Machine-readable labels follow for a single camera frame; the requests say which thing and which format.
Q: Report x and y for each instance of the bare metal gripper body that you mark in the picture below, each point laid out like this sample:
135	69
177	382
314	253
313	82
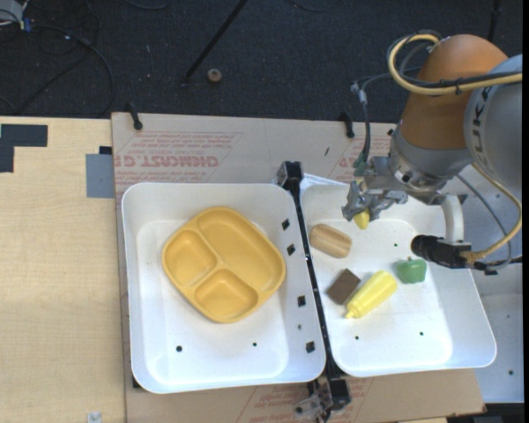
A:
385	179

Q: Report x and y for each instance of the green bell pepper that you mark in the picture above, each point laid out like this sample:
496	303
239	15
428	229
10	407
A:
411	271

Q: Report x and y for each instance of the white plastic tray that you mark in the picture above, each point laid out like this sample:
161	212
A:
401	333
229	355

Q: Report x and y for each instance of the yellow squeeze bottle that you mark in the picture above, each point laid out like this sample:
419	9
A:
372	293

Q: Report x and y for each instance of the yellow divided plate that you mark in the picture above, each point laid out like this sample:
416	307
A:
229	254

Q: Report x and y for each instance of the yellow banana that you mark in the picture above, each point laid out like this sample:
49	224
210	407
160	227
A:
362	221

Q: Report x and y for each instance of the tan bread roll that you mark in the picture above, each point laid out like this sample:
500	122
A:
330	240

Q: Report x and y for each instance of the brown rectangular biscuit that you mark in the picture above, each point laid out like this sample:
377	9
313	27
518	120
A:
343	287

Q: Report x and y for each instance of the black cylinder on white bracket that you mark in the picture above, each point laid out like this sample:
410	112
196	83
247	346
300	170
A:
438	250

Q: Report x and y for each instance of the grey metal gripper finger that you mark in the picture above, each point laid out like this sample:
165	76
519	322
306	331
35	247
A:
382	204
355	203

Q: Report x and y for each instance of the brown cardboard board, red print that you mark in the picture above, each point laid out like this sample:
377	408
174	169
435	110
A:
247	148

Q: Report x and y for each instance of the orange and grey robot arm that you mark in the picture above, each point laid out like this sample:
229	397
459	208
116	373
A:
441	104

